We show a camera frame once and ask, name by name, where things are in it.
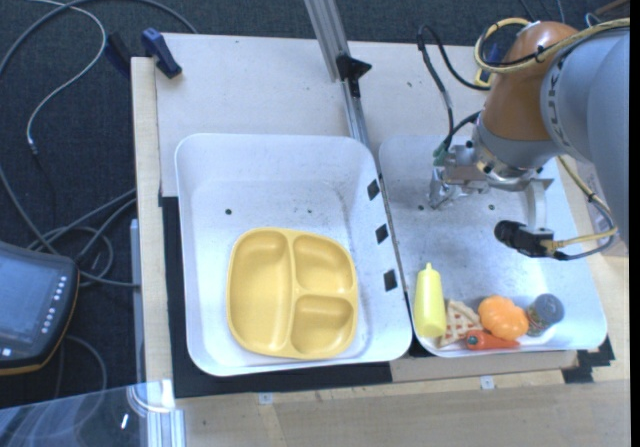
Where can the small grey can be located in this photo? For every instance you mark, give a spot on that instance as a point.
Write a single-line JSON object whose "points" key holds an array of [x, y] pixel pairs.
{"points": [[545, 312]]}

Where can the pale flat board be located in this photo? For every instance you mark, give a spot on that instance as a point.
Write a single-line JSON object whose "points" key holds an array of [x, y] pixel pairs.
{"points": [[250, 95]]}

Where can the yellow bottle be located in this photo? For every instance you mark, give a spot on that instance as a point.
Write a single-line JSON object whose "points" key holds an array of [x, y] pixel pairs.
{"points": [[429, 305]]}

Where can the toy pizza slice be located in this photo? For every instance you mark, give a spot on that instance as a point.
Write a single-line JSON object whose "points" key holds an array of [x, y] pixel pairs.
{"points": [[460, 325]]}

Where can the orange toy pumpkin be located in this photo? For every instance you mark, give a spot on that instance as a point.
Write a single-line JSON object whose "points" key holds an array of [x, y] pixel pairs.
{"points": [[502, 317]]}

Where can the yellow divided plate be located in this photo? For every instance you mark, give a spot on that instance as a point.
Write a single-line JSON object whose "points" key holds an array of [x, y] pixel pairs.
{"points": [[265, 295]]}

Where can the orange carrot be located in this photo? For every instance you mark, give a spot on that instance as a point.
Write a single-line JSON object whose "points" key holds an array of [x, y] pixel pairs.
{"points": [[487, 341]]}

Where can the black cylinder on white bracket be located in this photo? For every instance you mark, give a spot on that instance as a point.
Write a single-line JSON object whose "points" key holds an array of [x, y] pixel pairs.
{"points": [[522, 237]]}

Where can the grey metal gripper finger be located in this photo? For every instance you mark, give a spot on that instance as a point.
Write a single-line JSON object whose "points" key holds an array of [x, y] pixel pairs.
{"points": [[448, 196], [435, 190]]}

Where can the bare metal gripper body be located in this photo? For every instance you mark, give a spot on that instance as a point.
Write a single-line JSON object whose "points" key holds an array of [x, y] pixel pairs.
{"points": [[467, 170]]}

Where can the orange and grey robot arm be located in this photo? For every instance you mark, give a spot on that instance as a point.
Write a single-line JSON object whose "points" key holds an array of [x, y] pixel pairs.
{"points": [[580, 95]]}

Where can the white plastic tray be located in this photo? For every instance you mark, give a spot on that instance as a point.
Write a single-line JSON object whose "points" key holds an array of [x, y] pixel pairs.
{"points": [[280, 175], [460, 235]]}

